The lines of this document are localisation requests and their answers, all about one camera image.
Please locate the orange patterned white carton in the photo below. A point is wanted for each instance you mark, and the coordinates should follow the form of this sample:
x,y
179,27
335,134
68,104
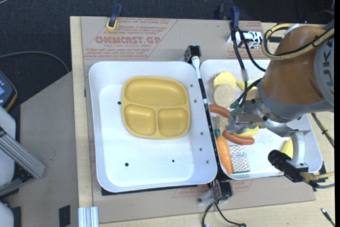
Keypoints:
x,y
239,159

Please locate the black and white spotted carton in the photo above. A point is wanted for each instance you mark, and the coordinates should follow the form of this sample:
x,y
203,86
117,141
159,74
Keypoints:
x,y
251,39

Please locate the yellow round cheese slice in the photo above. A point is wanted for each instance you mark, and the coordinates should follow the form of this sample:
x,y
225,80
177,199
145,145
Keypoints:
x,y
224,77

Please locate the tan bread slice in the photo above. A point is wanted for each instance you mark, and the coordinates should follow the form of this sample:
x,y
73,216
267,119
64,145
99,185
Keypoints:
x,y
221,122

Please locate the yellow round toy piece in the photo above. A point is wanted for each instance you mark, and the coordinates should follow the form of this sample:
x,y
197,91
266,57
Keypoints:
x,y
252,132

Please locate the yellow curved toy piece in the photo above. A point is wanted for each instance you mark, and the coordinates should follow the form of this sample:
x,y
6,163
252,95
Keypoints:
x,y
243,85

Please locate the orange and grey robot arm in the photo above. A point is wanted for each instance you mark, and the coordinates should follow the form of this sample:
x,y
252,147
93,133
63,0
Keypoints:
x,y
292,74

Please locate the orange carrot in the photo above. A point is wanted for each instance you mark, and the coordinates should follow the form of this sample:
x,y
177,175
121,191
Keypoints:
x,y
225,154

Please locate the thin black and white rod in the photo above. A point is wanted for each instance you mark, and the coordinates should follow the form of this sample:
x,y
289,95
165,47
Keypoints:
x,y
203,90

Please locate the brown cardboard board red print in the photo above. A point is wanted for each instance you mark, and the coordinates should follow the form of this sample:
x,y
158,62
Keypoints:
x,y
148,40

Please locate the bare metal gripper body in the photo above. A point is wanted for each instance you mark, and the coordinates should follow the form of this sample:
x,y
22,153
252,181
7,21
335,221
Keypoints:
x,y
251,117

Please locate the tan round biscuit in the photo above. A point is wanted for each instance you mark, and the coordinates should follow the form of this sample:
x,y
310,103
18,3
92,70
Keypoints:
x,y
224,95

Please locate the orange sausage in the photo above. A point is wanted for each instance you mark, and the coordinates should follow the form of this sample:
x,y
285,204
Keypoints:
x,y
239,139
219,110

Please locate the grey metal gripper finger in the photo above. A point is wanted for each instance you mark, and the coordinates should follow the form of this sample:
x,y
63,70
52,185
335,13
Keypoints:
x,y
243,130
230,129

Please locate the yellow banana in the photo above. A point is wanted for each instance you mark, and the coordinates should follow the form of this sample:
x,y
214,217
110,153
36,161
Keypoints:
x,y
288,149

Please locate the yellow divided plate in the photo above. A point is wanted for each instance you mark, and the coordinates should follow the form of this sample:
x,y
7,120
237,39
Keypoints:
x,y
155,106

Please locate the black cylinder on white bracket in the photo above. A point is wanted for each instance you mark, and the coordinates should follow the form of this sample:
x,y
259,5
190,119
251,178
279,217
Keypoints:
x,y
285,163

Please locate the white plastic tray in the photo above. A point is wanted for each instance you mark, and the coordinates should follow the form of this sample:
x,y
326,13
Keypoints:
x,y
265,156
148,162

